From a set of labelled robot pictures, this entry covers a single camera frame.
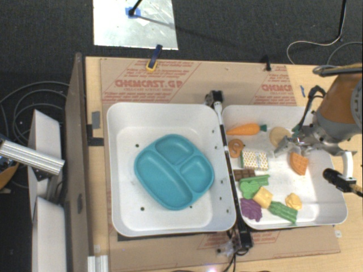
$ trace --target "teal divided plate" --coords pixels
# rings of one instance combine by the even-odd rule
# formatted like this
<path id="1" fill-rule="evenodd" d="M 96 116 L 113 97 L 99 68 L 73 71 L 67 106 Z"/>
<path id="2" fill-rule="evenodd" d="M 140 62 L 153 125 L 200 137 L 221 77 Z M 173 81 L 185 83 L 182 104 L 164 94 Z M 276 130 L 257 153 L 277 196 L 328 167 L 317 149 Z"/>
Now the teal divided plate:
<path id="1" fill-rule="evenodd" d="M 143 149 L 134 170 L 149 194 L 170 210 L 193 204 L 212 185 L 214 170 L 188 139 L 166 135 Z"/>

